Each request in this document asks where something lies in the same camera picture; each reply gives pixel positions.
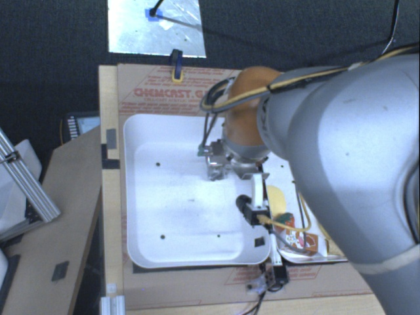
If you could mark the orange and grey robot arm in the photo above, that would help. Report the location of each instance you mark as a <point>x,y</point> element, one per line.
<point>344,149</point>

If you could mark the red and green toy strawberry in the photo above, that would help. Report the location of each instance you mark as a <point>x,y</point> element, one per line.
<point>286,220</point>

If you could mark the black cylinder on white bracket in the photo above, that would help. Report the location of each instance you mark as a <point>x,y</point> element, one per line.
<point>256,205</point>

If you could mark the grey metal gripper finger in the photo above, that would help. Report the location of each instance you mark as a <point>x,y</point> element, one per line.
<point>212,174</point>
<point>222,172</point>

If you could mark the brown and white carton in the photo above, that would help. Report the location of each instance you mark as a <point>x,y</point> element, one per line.
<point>310,243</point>

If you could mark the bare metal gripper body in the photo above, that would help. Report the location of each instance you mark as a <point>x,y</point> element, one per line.
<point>218,154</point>

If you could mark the brown cardboard board red print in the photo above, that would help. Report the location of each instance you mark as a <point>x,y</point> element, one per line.
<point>157,94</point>

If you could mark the yellow round disc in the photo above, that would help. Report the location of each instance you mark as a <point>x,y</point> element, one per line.
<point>276,199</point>

